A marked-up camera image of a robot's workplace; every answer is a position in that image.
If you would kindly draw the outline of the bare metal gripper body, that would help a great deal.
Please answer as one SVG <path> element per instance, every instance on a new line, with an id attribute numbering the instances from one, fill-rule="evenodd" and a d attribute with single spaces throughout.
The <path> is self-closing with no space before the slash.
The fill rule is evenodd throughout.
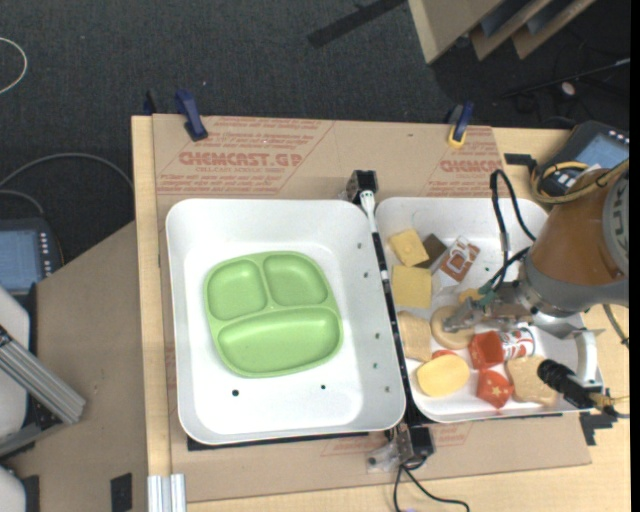
<path id="1" fill-rule="evenodd" d="M 508 324 L 528 323 L 556 338 L 585 330 L 579 313 L 554 306 L 528 282 L 503 283 L 490 290 L 480 304 L 486 317 Z"/>

